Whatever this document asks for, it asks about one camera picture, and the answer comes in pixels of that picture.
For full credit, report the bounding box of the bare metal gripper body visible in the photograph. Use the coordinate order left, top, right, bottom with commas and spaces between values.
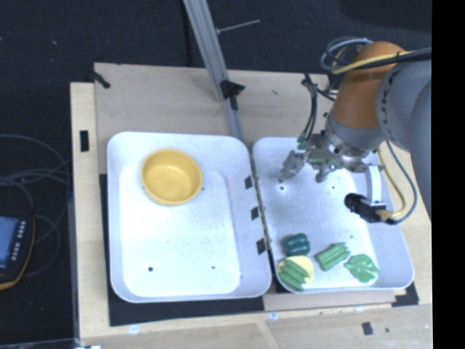
302, 133, 370, 175

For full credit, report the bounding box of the white plastic tray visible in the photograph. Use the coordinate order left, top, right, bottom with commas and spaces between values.
251, 136, 416, 295
106, 131, 273, 304

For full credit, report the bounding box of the dark green toy pepper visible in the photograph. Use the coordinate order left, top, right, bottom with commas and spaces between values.
283, 233, 312, 257

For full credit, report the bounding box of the green toy bean bundle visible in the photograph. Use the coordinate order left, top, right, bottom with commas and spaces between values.
314, 242, 350, 271

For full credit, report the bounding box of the green toy leaf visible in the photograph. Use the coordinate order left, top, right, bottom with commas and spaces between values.
343, 253, 380, 284

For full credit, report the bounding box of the green and yellow toy vegetable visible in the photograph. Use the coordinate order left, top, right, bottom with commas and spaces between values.
276, 255, 315, 292

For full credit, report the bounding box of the yellow bowl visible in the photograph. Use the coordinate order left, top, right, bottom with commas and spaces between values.
140, 148, 204, 206

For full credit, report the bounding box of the brown cardboard board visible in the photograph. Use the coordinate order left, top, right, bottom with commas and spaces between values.
93, 63, 399, 312

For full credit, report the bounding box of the black cylinder on white bracket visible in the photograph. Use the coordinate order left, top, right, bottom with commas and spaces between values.
344, 164, 388, 225

